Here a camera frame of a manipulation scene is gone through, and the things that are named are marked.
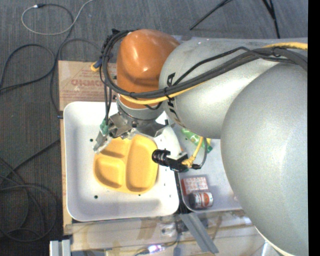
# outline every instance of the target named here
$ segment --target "red and white can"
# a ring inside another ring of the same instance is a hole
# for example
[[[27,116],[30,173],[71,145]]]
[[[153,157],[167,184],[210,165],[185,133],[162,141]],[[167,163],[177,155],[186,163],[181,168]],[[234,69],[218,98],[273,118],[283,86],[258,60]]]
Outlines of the red and white can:
[[[193,209],[205,209],[214,204],[211,192],[192,192],[189,195],[190,207]]]

